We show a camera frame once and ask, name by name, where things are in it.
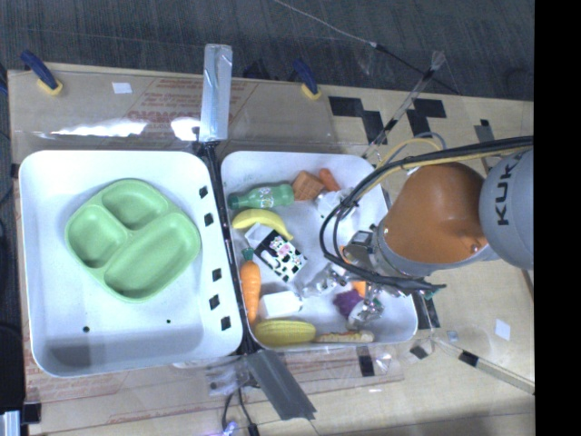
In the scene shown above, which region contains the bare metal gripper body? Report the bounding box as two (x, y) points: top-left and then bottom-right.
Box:
(358, 268), (426, 300)

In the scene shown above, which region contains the white plastic tray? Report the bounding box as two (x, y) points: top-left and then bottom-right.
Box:
(220, 150), (419, 352)
(17, 149), (244, 378)

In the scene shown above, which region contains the yellow corn cob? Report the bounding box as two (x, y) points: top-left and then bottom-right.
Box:
(253, 318), (317, 348)

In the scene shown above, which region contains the white rectangular block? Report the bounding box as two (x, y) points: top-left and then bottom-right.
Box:
(258, 290), (304, 321)

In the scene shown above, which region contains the white crumpled packet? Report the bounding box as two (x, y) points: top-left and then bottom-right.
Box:
(315, 187), (356, 221)

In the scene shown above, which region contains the black and white cow carton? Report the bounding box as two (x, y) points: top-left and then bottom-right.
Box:
(243, 223), (309, 284)

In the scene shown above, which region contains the small orange sausage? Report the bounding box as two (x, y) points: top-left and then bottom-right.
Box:
(317, 167), (342, 193)

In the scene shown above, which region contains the orange carrot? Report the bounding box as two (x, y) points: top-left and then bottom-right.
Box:
(239, 247), (263, 326)

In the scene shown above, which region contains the orange waffle biscuit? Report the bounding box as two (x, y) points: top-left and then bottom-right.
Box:
(290, 170), (326, 202)

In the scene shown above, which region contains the yellow banana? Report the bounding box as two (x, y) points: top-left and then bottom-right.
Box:
(231, 208), (295, 242)

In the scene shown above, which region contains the green plastic bottle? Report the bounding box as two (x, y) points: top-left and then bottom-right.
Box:
(226, 183), (296, 211)

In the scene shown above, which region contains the green divided plate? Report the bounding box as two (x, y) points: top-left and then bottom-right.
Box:
(64, 177), (202, 303)

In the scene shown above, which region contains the brown cardboard board red print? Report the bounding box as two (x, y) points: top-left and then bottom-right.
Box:
(6, 63), (405, 426)

